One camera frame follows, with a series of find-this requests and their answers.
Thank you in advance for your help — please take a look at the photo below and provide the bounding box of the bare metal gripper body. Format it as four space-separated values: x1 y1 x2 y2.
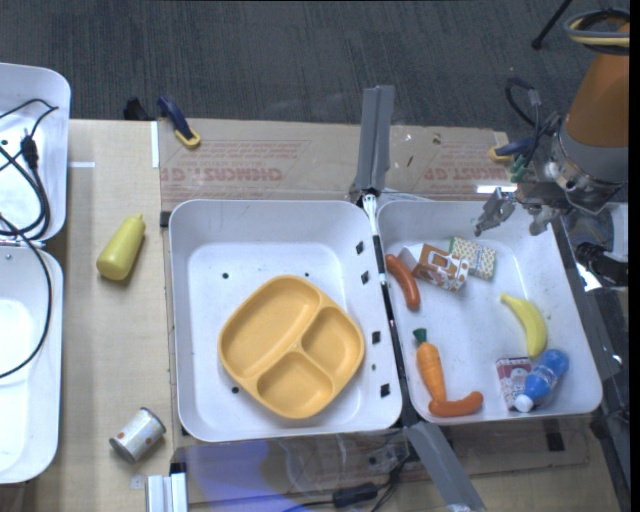
515 158 629 217

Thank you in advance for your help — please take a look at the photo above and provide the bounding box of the white patterned packet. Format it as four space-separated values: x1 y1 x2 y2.
447 235 498 282

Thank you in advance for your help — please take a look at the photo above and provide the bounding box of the orange and white carton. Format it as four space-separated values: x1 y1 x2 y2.
396 242 471 294

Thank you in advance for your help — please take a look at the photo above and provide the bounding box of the yellow banana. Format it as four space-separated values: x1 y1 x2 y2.
499 291 549 359

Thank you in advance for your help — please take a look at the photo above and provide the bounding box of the white plastic tray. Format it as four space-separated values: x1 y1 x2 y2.
168 198 404 444
375 199 604 427

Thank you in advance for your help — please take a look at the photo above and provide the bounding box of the orange toy sausage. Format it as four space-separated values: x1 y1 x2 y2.
427 390 485 419
384 253 422 312

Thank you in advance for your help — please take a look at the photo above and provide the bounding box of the blue plastic bottle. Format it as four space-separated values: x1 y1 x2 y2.
514 348 571 414

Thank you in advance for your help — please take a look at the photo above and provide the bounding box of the red and white carton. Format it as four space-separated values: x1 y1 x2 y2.
495 355 533 412

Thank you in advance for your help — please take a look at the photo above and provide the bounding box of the orange carrot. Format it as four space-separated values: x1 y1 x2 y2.
412 327 448 404

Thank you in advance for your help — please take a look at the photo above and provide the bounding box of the brown cardboard board red print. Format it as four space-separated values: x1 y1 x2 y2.
158 117 592 503

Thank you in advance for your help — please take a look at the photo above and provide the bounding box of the yellow divided plate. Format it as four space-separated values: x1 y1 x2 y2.
216 274 367 421

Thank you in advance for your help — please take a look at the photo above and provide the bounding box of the yellow squeeze bottle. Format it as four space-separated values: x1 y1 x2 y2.
95 212 148 282

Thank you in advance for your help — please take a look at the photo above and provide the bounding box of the white can with orange dots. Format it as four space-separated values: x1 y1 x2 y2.
108 406 168 465

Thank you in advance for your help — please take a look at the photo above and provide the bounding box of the black cylinder on white bracket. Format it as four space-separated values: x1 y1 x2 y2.
573 203 630 288

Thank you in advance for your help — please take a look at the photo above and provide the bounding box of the black block with thin wires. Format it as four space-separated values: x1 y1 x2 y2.
332 482 380 508

